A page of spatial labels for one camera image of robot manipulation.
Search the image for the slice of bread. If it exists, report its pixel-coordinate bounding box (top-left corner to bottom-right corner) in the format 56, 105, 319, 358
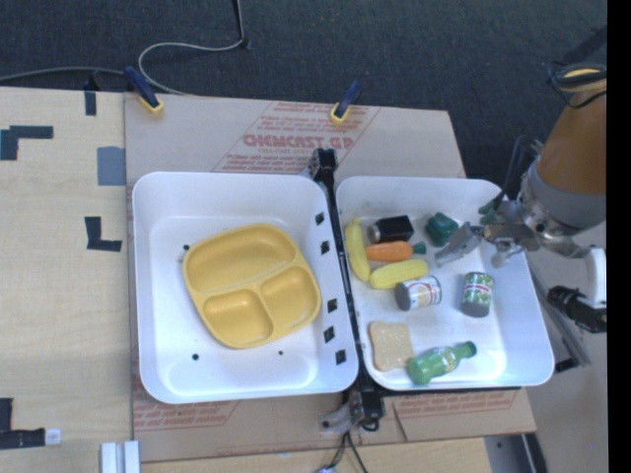
367, 319, 416, 373

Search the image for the black cylinder on white bracket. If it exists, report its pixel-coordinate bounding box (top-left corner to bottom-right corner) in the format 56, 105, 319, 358
545, 245, 608, 335

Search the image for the green bell pepper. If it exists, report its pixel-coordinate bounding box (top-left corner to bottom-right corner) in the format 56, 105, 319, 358
424, 211, 461, 248

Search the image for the orange carrot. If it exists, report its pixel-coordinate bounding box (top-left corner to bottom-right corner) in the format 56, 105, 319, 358
364, 239, 428, 264

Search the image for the white plastic tray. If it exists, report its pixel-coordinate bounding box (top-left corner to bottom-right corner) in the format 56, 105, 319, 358
334, 174, 556, 393
131, 170, 360, 405

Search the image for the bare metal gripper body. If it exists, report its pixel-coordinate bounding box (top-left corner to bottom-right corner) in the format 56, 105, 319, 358
481, 190, 593, 260

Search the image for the yellow divided plate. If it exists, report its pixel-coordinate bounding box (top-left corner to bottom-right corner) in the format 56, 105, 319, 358
181, 222, 323, 351

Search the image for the thin black rod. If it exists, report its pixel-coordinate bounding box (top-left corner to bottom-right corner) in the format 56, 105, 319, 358
320, 165, 370, 393

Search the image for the black can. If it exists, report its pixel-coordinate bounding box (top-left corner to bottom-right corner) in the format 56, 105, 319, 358
366, 214, 416, 245

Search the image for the yellow banana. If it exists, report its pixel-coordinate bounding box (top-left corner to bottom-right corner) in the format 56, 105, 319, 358
343, 217, 373, 284

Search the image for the white and yellow labelled can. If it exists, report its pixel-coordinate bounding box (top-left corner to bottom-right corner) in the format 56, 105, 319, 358
393, 275, 444, 313

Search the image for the green labelled can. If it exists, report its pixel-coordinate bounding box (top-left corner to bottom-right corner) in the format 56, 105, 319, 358
459, 271, 495, 319

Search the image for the green bottle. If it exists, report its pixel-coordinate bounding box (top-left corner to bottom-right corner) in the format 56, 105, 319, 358
405, 340, 479, 386

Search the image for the black block with thin wires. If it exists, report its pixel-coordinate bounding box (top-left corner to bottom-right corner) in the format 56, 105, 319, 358
318, 388, 386, 434
305, 147, 341, 182

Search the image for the brown cardboard board red print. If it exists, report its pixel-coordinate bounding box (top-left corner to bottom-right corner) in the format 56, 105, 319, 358
122, 91, 538, 463

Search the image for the yellow corn cob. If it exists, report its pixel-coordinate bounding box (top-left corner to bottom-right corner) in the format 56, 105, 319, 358
369, 257, 431, 292

